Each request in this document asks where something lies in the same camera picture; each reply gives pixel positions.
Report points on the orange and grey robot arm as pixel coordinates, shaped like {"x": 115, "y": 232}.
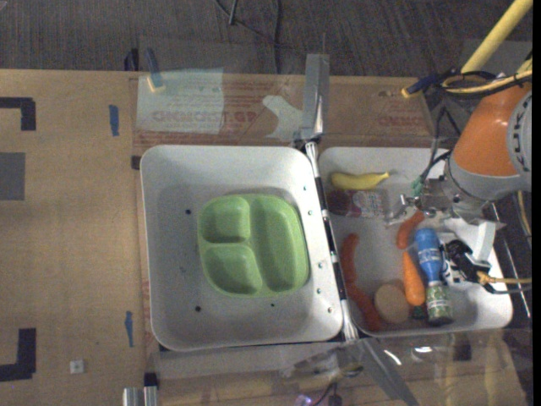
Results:
{"x": 486, "y": 142}

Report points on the small green can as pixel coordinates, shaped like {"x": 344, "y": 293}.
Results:
{"x": 439, "y": 305}

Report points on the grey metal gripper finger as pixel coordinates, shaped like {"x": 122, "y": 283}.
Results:
{"x": 409, "y": 200}
{"x": 399, "y": 218}

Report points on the yellow banana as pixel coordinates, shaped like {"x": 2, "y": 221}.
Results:
{"x": 359, "y": 181}

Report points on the dark red and white packet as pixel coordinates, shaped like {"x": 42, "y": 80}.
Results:
{"x": 363, "y": 203}

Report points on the blue bottle white label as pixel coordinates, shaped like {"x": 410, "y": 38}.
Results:
{"x": 429, "y": 254}

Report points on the tan round biscuit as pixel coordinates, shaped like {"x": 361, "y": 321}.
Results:
{"x": 391, "y": 305}

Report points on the orange carrot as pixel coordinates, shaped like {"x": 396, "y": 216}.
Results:
{"x": 413, "y": 281}
{"x": 406, "y": 233}

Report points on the orange sausage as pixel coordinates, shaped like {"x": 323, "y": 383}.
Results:
{"x": 350, "y": 260}

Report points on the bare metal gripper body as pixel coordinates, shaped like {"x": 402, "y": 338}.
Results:
{"x": 437, "y": 197}

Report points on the green divided plate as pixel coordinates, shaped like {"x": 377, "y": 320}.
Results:
{"x": 253, "y": 248}

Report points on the white plastic tray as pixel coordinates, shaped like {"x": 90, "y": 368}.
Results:
{"x": 382, "y": 252}
{"x": 177, "y": 248}

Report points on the brown cardboard board red print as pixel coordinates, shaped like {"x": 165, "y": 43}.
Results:
{"x": 363, "y": 112}

